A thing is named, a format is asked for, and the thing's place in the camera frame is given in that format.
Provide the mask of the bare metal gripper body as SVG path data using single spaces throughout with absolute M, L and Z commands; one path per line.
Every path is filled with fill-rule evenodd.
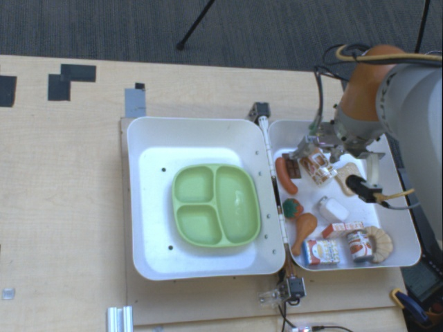
M 344 153 L 360 156 L 367 151 L 371 139 L 357 135 L 353 129 L 348 129 L 342 122 L 331 120 L 321 122 L 310 136 L 318 137 L 318 147 L 329 152 L 332 147 L 341 147 Z

